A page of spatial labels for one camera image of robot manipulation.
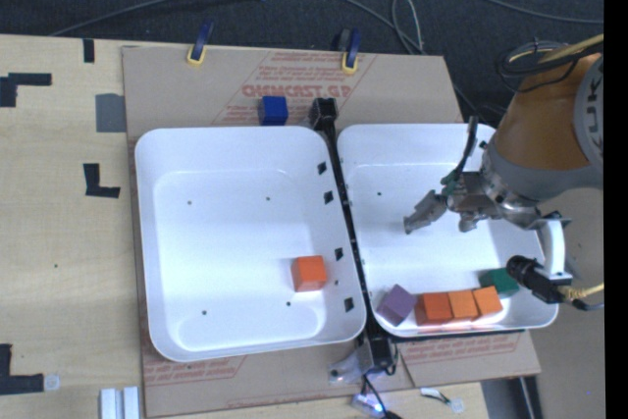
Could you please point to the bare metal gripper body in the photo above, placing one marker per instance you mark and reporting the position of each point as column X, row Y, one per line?
column 483, row 201

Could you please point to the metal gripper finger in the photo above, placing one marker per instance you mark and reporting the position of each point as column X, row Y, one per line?
column 423, row 213
column 468, row 222

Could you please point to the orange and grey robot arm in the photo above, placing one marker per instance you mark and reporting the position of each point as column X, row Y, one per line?
column 544, row 132

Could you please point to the white plastic tray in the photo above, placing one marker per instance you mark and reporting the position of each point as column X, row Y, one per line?
column 230, row 250
column 417, row 255

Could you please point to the green cube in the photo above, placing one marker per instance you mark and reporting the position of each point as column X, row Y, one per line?
column 500, row 282

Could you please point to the thin black rod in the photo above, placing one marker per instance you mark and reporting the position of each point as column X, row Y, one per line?
column 349, row 230

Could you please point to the orange cube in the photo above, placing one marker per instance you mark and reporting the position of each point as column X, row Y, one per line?
column 463, row 304
column 309, row 273
column 487, row 300
column 434, row 308

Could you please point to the purple cube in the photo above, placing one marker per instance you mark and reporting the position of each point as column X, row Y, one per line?
column 396, row 305

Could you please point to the blue cube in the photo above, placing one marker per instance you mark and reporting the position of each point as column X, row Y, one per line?
column 273, row 110

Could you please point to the brown cardboard board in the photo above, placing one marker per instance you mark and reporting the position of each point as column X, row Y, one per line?
column 294, row 78

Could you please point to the black cylinder on white bracket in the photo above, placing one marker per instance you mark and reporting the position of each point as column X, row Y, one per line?
column 537, row 277

